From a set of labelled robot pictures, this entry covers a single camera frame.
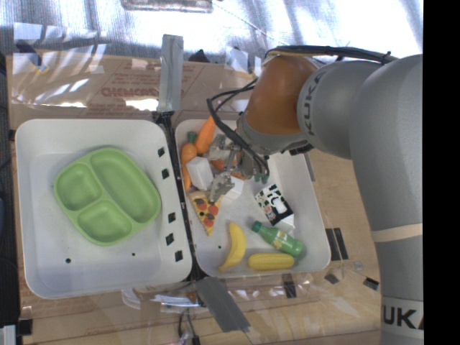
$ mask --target pizza slice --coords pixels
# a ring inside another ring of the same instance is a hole
[[[208,236],[211,236],[219,214],[222,196],[215,202],[209,201],[209,192],[198,190],[188,194],[190,202]]]

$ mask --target green bottle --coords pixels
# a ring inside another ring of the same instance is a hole
[[[255,221],[252,225],[252,231],[262,235],[268,244],[293,257],[297,257],[303,249],[303,244],[300,240],[292,238],[291,235],[287,235],[276,227],[265,227],[262,223]]]

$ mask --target corn cob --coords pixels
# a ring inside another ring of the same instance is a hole
[[[294,257],[286,253],[255,253],[249,257],[248,265],[259,271],[282,270],[294,265]]]

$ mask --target plastic tray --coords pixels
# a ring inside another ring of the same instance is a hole
[[[101,246],[87,240],[54,196],[70,163],[103,147],[127,153],[158,189],[161,211],[139,234]],[[145,120],[35,119],[16,133],[26,282],[43,298],[184,280],[192,259],[165,134]]]
[[[185,144],[187,132],[198,132],[203,123],[204,120],[189,119],[177,125],[175,136],[178,149]],[[225,121],[225,123],[232,129],[236,128],[235,121]],[[230,198],[223,199],[212,236],[207,236],[193,210],[193,206],[187,199],[197,260],[201,269],[208,275],[225,278],[312,272],[322,270],[329,264],[331,250],[305,157],[303,155],[291,156],[288,153],[276,154],[270,157],[269,168],[270,178],[266,185],[257,183],[252,178],[244,182],[242,194],[235,201]],[[259,234],[251,230],[251,226],[256,220],[270,227],[270,223],[256,202],[254,195],[263,187],[273,183],[278,185],[294,212],[295,228],[290,235],[301,240],[305,249],[296,258],[295,265],[288,270],[256,271],[247,264],[247,259],[251,254],[277,252]],[[238,266],[219,272],[218,266],[224,262],[231,246],[230,222],[235,222],[243,228],[247,240],[247,250],[244,259]]]
[[[62,169],[54,192],[80,233],[100,245],[136,234],[161,209],[150,179],[127,153],[113,147],[92,151]]]

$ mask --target green plate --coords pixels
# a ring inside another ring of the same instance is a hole
[[[160,194],[147,175],[113,147],[90,152],[62,169],[54,194],[79,232],[100,245],[136,234],[161,210]]]

